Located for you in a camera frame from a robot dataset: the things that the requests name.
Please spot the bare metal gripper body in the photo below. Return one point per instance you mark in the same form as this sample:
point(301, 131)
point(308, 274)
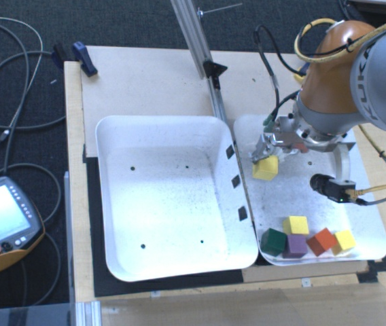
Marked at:
point(289, 131)

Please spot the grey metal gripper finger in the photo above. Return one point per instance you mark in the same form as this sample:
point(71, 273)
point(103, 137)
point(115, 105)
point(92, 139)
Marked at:
point(260, 150)
point(284, 154)

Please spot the yellow cube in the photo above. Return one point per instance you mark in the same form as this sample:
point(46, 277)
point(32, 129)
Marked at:
point(266, 170)
point(296, 224)
point(344, 241)

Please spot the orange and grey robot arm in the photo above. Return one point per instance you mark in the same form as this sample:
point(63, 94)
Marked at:
point(335, 80)

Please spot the white plastic tray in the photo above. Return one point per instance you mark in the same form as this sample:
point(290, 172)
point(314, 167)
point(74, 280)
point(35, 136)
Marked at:
point(166, 202)
point(291, 199)

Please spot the green cube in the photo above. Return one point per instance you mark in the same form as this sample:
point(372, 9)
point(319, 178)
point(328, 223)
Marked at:
point(273, 241)

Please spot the purple cube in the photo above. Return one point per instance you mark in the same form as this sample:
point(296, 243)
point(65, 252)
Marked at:
point(295, 246)

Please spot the red cube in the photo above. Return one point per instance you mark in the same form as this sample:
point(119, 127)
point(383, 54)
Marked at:
point(322, 241)

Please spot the pale wood board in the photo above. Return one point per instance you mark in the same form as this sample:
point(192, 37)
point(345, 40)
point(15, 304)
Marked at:
point(152, 87)

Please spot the black cylinder on white bracket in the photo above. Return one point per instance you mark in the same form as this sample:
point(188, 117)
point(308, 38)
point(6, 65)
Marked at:
point(332, 187)

